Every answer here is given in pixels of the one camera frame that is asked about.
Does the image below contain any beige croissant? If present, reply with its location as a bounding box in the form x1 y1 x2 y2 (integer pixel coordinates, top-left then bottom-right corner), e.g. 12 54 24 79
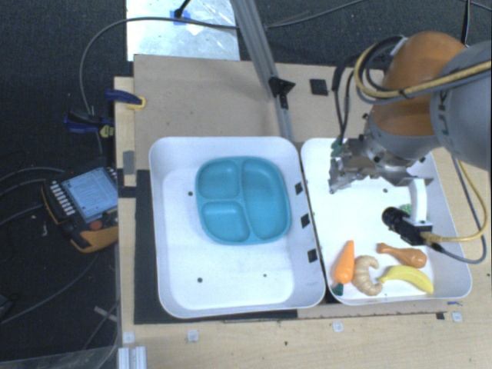
351 254 384 297

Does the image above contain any brown chicken drumstick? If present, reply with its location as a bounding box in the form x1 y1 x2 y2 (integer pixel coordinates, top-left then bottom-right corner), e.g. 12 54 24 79
376 242 428 270

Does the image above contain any black cylinder on white bracket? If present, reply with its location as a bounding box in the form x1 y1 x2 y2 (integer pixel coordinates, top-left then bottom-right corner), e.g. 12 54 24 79
381 178 434 246

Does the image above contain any yellow banana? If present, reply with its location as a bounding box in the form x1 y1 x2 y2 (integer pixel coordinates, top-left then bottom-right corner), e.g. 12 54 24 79
377 264 435 295

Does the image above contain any orange carrot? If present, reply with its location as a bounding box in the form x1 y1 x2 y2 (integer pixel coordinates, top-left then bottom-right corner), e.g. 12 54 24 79
331 239 356 296

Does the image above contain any blue divided plate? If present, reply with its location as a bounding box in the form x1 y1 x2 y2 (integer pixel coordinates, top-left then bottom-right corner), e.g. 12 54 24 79
194 155 292 246

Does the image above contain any white plastic tray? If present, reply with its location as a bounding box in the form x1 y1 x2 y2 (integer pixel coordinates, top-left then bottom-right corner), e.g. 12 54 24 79
300 137 474 307
148 135 328 320

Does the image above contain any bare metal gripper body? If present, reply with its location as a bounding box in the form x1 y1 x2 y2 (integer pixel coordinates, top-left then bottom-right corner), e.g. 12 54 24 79
334 137 415 187

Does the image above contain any brown cardboard board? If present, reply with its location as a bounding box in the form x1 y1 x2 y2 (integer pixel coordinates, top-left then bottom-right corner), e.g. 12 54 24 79
132 53 450 320

